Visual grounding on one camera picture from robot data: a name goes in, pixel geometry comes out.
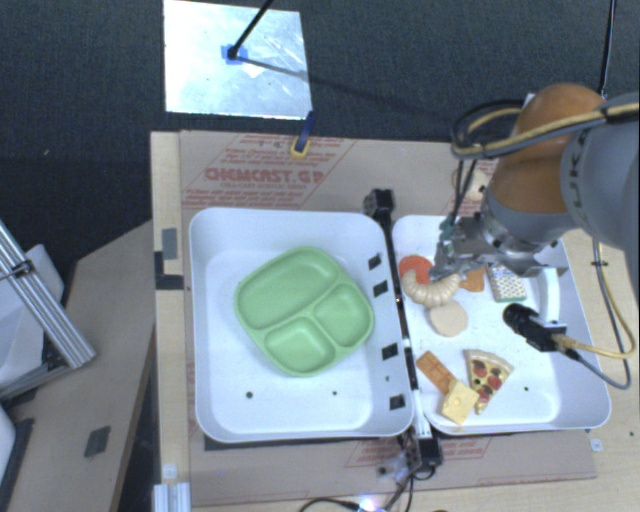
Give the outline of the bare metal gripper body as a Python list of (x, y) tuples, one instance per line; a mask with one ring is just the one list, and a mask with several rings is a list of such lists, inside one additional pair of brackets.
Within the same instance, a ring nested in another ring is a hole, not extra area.
[(439, 230), (438, 252), (457, 255), (459, 276), (487, 265), (503, 265), (518, 276), (534, 276), (546, 267), (535, 258), (543, 245), (516, 238), (489, 214), (458, 220), (449, 215)]

